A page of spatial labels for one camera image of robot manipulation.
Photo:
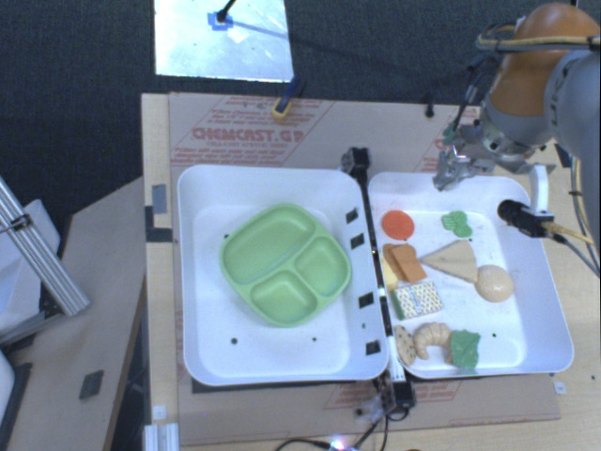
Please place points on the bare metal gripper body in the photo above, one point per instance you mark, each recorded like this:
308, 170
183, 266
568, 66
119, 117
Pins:
488, 150

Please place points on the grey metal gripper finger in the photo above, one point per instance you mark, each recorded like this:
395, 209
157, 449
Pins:
461, 169
441, 176

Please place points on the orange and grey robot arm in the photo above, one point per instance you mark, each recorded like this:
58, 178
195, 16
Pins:
530, 73

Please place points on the small green leaf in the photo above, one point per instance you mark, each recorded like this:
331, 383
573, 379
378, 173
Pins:
455, 222

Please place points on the orange round slice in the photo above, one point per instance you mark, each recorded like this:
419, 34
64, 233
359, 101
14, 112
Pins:
398, 225

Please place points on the beige triangular sandwich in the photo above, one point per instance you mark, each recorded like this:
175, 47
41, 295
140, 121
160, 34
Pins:
455, 260

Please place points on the orange toast slice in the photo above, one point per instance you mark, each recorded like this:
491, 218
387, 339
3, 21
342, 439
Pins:
411, 263
389, 253

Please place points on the thin black and white rod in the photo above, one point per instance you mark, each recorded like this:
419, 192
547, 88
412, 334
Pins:
375, 261

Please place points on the yellow cheese slice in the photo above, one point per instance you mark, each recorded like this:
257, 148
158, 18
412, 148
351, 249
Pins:
389, 277

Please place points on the beige round bun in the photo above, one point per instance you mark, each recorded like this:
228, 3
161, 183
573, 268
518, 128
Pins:
494, 284

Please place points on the beige croissant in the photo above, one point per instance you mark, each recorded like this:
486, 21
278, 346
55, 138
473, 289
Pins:
429, 336

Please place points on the brown chip biscuit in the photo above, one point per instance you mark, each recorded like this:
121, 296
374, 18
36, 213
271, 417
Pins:
404, 345

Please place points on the green lettuce leaf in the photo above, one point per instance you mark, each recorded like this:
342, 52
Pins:
466, 349

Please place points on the white plastic tray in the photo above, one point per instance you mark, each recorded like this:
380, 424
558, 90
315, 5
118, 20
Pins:
211, 346
516, 336

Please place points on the green divided plate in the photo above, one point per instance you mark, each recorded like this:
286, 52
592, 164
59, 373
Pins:
277, 252

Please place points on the brown cardboard board red print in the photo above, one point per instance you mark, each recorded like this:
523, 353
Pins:
244, 129

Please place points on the black cylinder on white bracket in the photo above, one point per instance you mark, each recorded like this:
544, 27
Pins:
521, 216

